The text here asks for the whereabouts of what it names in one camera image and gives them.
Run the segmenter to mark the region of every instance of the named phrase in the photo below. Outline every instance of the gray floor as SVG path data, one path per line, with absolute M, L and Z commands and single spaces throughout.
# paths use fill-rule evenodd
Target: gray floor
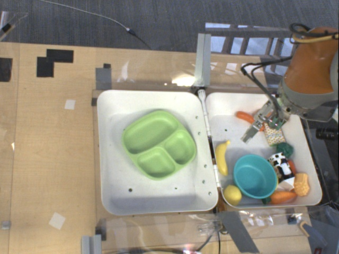
M 118 20 L 154 50 L 195 51 L 205 22 L 287 28 L 338 27 L 339 0 L 49 0 Z M 0 0 L 0 10 L 28 12 L 22 42 L 146 49 L 115 23 L 36 0 Z

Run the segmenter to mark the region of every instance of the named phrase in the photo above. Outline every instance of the divided green plate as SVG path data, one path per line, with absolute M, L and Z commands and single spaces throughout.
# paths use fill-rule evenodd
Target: divided green plate
M 129 125 L 122 145 L 148 178 L 164 179 L 190 163 L 197 147 L 186 128 L 167 111 L 154 111 Z

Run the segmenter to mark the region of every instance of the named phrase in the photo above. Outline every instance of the white tray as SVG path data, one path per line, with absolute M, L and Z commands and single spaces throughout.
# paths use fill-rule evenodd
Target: white tray
M 235 116 L 237 111 L 255 113 L 265 102 L 267 97 L 263 94 L 212 93 L 206 99 L 214 148 L 225 140 L 230 140 L 225 154 L 229 176 L 219 174 L 223 188 L 233 183 L 232 173 L 238 158 L 253 153 L 267 159 L 275 153 L 275 148 L 268 146 L 263 132 L 257 133 L 248 144 L 245 144 L 241 137 L 250 124 Z M 294 147 L 295 151 L 290 159 L 295 163 L 297 172 L 308 174 L 309 194 L 305 197 L 297 197 L 292 203 L 280 205 L 263 205 L 261 200 L 244 197 L 236 208 L 316 205 L 322 199 L 322 189 L 300 118 L 292 115 L 282 127 L 282 131 L 286 142 Z
M 125 153 L 123 129 L 155 110 L 172 113 L 191 133 L 197 155 L 163 180 L 143 175 Z M 101 192 L 115 215 L 208 211 L 218 200 L 215 175 L 199 99 L 184 92 L 108 90 L 97 101 Z

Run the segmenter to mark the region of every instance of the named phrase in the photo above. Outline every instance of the yellow banana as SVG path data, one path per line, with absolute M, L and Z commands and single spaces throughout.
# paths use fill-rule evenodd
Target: yellow banana
M 229 143 L 230 143 L 229 140 L 227 140 L 225 143 L 219 144 L 216 148 L 216 161 L 217 161 L 218 170 L 224 176 L 228 175 L 225 152 L 226 152 L 226 149 Z

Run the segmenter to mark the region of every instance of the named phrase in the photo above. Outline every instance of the teal bowl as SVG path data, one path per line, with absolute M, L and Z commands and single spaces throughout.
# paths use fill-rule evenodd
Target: teal bowl
M 245 155 L 234 166 L 233 179 L 240 191 L 252 198 L 273 194 L 278 179 L 272 165 L 258 155 Z

